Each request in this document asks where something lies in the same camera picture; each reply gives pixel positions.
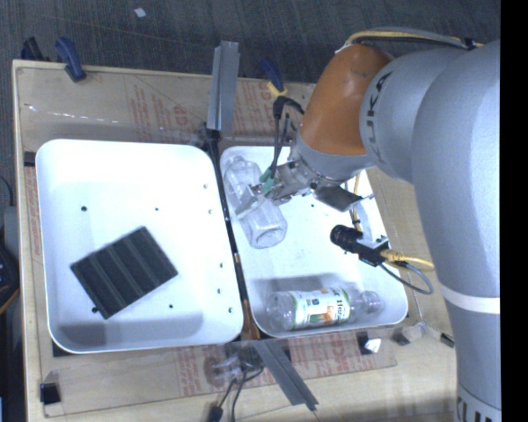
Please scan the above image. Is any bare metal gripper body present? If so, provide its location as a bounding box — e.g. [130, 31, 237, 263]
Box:
[263, 159, 321, 204]

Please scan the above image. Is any clear plastic bottle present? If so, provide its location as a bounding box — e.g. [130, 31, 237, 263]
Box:
[221, 155, 289, 251]

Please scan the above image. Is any thin black and white rod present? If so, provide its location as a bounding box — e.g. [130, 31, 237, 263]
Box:
[201, 135, 261, 341]

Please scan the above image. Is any white plastic tray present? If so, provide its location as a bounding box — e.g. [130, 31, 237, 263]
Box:
[219, 145, 410, 339]
[34, 138, 245, 355]

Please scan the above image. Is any clear bottle with green label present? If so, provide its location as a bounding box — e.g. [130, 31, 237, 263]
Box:
[265, 285, 385, 331]

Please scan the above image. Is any brown cardboard board red print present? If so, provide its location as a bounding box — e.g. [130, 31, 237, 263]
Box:
[18, 66, 424, 412]

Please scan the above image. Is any black ribbed rectangular panel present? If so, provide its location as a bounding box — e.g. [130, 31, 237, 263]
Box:
[70, 225, 180, 321]

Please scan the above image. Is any black block with thin wires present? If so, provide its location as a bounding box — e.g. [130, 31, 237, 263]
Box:
[197, 123, 224, 148]

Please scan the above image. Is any black cylinder on white bracket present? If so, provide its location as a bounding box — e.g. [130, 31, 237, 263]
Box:
[312, 184, 391, 266]

